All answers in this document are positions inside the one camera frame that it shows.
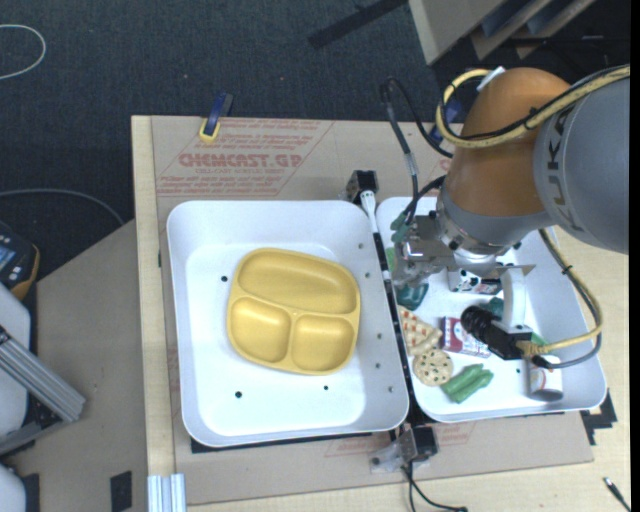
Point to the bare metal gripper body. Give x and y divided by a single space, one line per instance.
435 247

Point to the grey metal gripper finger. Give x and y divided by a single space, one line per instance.
424 274
404 276

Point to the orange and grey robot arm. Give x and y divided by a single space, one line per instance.
505 165

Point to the dark teal toy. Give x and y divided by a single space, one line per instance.
412 297

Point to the black and white milk carton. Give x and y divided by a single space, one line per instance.
467 285

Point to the toy pizza slice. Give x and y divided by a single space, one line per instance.
415 330

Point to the red and white carton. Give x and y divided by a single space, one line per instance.
452 336

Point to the small teal object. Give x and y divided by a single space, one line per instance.
496 306

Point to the thin black and white rod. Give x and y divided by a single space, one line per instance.
403 360

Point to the toy chocolate chip biscuit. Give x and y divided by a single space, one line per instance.
432 369

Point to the yellow divided plate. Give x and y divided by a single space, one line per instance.
295 310

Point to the green toy bean pods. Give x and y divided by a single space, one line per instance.
467 384

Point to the white plastic tray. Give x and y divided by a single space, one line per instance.
505 402
210 390

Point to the white cup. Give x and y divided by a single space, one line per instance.
545 385

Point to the brown cardboard board red print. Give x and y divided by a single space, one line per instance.
300 470

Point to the black cylinder on white bracket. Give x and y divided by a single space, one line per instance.
500 337

